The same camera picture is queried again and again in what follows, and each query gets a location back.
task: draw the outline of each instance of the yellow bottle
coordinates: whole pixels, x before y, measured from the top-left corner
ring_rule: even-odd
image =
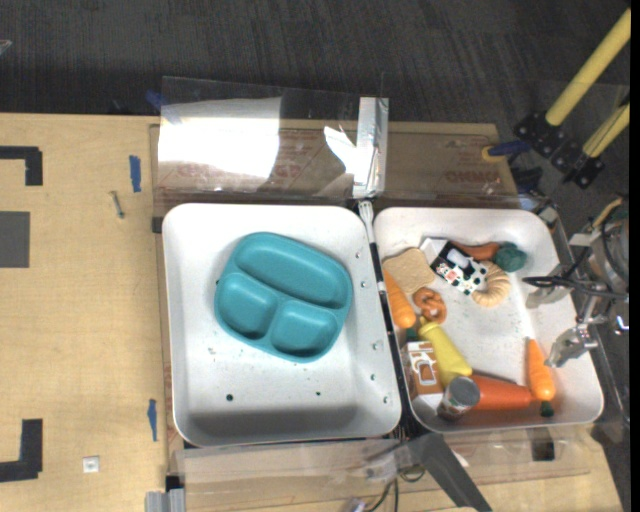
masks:
[[[444,332],[442,326],[438,322],[427,322],[424,317],[420,317],[420,323],[422,326],[418,330],[418,338],[432,343],[440,368],[442,385],[448,386],[453,379],[461,375],[469,377],[473,369]]]

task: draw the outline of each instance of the teal plate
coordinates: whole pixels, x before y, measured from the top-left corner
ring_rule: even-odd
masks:
[[[234,338],[275,356],[312,362],[344,325],[353,288],[335,259],[274,233],[244,237],[218,280],[216,318]]]

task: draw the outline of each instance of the gray square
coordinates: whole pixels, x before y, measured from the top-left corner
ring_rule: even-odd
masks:
[[[29,267],[29,212],[0,212],[0,268]]]

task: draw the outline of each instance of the light wood tabletop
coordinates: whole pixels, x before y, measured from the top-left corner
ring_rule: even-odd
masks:
[[[169,460],[149,130],[157,117],[0,114],[0,146],[37,146],[42,186],[0,160],[0,211],[29,212],[28,268],[0,268],[0,462],[42,419],[37,479],[0,483],[0,511],[142,511]],[[130,156],[140,159],[135,192]],[[109,192],[115,191],[120,218]],[[154,440],[150,401],[157,414]],[[495,510],[621,510],[600,445],[573,476],[481,485]],[[99,457],[99,471],[83,459]],[[441,490],[400,510],[453,507]],[[207,510],[198,500],[187,510]],[[342,503],[266,511],[340,510]]]

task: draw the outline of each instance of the dark floor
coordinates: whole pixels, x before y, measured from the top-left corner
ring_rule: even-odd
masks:
[[[155,114],[163,76],[390,98],[392,120],[494,123],[550,106],[623,0],[0,0],[0,111]],[[630,47],[567,120],[586,140],[628,92]],[[586,190],[545,165],[567,231],[629,192],[629,130]],[[614,357],[628,375],[628,357]],[[629,435],[607,443],[630,509]]]

